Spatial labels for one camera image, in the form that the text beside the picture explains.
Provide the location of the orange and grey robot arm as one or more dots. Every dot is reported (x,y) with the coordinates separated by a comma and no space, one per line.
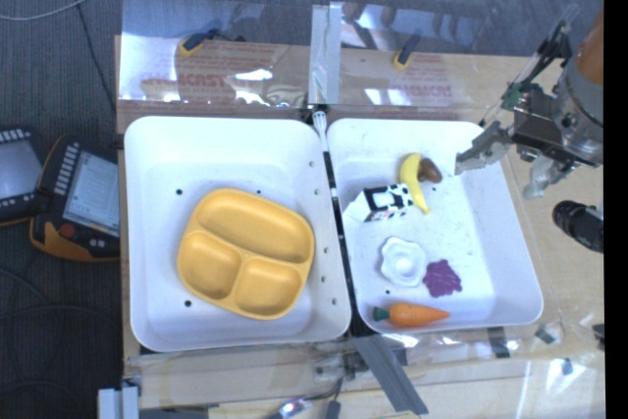
(586,78)

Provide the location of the orange carrot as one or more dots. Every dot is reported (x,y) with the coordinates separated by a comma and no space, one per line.
(414,315)

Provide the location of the brown rounded toy food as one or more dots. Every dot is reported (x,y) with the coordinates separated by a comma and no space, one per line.
(432,171)

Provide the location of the white fried egg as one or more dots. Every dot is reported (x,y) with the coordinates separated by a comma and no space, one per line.
(403,262)

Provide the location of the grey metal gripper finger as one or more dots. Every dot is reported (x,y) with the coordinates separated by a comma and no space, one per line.
(539,176)
(483,149)

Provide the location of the purple grapes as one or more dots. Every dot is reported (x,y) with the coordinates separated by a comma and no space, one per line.
(442,278)

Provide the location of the yellow banana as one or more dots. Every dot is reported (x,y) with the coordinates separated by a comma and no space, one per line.
(411,174)

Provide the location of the white plastic tray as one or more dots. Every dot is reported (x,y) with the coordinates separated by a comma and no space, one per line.
(471,230)
(162,162)

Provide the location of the black and white milk carton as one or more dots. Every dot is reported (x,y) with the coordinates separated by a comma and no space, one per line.
(387,203)

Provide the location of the black cylinder on white bracket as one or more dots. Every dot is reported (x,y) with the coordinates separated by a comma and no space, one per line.
(579,223)

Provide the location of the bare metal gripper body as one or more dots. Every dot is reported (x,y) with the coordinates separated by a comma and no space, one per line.
(542,127)

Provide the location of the yellow divided plate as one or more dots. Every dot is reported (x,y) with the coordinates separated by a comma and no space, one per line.
(245,250)

